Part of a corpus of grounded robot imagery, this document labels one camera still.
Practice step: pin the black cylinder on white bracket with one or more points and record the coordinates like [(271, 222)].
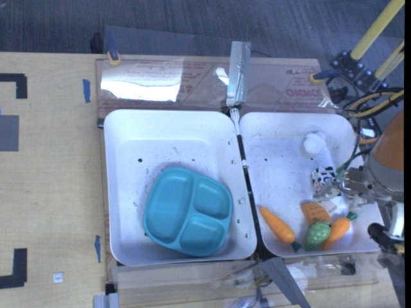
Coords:
[(383, 234)]

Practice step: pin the black and white cow-print carton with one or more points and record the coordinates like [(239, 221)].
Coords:
[(322, 176)]

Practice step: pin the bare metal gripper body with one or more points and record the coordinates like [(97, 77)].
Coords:
[(356, 180)]

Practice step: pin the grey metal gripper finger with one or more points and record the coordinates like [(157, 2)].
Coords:
[(326, 196)]

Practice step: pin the white plastic bottle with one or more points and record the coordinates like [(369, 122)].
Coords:
[(316, 144)]

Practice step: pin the blue divided plate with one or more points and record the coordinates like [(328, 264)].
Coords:
[(187, 212)]

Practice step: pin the thin black and white rod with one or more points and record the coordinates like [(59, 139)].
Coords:
[(244, 164)]

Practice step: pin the orange carrot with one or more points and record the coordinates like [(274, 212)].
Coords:
[(337, 229), (278, 226)]

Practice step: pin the white plastic tray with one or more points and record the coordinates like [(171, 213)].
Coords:
[(180, 133), (282, 159)]

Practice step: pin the green grapes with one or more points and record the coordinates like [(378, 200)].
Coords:
[(316, 236)]

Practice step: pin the orange waffle biscuit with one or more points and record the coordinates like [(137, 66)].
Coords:
[(315, 213)]

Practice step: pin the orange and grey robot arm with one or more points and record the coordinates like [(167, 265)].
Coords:
[(390, 152)]

